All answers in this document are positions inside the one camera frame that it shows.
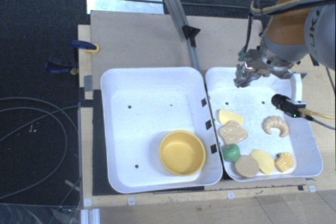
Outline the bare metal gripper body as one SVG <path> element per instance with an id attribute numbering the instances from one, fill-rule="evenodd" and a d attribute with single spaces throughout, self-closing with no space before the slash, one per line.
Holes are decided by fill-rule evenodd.
<path id="1" fill-rule="evenodd" d="M 290 79 L 293 62 L 282 60 L 275 56 L 269 49 L 251 49 L 244 60 L 245 72 L 259 72 L 262 77 L 273 75 L 279 79 Z"/>

